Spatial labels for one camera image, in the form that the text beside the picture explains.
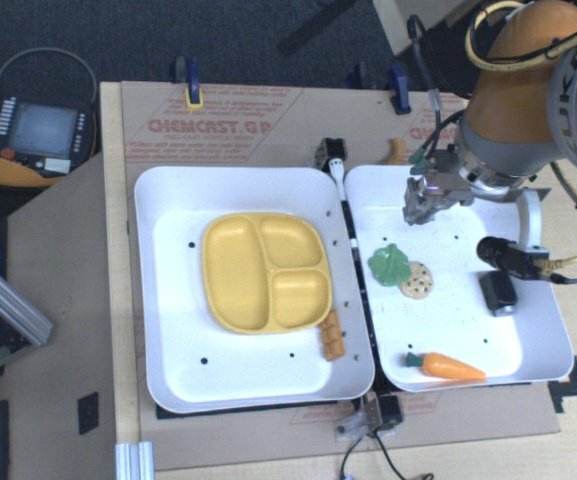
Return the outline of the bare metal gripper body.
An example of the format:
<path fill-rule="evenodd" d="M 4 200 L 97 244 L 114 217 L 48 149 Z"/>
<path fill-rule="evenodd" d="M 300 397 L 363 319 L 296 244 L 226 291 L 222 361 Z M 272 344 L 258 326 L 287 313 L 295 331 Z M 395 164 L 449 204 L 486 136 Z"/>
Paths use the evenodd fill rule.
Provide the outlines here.
<path fill-rule="evenodd" d="M 495 199 L 524 181 L 521 175 L 497 170 L 466 146 L 450 145 L 429 153 L 429 147 L 420 147 L 408 160 L 406 207 L 468 206 L 475 197 Z"/>

